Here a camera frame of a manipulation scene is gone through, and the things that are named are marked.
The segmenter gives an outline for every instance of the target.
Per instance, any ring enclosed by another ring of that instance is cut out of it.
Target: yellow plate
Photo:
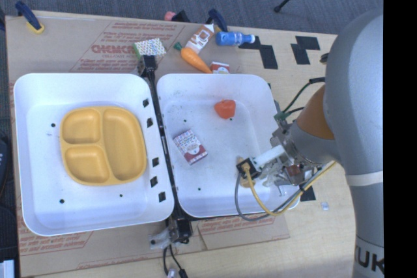
[[[135,115],[124,108],[71,110],[61,121],[60,133],[65,169],[81,184],[122,184],[145,172],[142,129]]]

